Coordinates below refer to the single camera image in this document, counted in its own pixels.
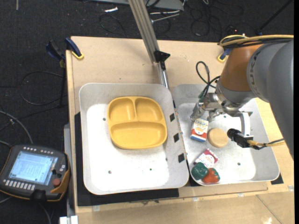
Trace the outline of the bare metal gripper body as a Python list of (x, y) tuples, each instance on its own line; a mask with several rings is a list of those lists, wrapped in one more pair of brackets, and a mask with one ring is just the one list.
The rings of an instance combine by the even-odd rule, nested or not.
[(226, 113), (234, 117), (241, 112), (241, 108), (252, 98), (252, 92), (208, 93), (202, 109), (213, 114)]

